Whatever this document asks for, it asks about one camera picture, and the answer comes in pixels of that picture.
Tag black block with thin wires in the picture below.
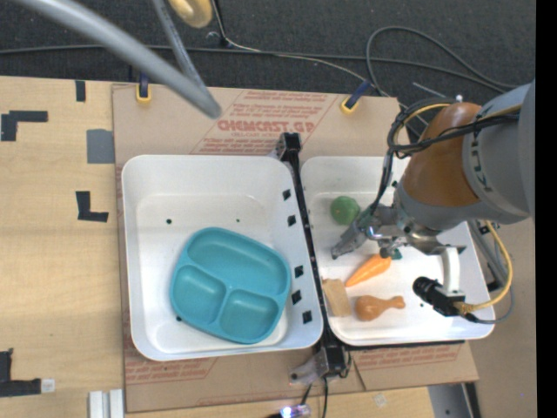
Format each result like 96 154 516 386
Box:
319 345 350 376
277 131 303 163

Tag orange carrot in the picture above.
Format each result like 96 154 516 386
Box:
345 250 404 288

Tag thin black rod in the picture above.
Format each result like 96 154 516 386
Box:
286 154 345 356

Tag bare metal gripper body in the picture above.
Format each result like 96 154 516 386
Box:
357 204 441 253

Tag tan bread slice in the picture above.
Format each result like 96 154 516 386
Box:
321 278 352 319

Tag blue divided plate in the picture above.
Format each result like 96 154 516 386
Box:
168 226 292 345

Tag green toy apple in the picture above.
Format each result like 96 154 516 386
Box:
329 195 362 227

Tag white plastic tray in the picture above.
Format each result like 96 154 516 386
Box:
120 153 325 362
299 155 497 347

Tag black cylinder on white bracket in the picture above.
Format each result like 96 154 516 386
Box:
412 244 469 318

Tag brown cardboard board red print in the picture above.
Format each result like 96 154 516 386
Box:
111 83 480 414

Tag brown chicken drumstick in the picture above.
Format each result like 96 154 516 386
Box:
353 294 407 323

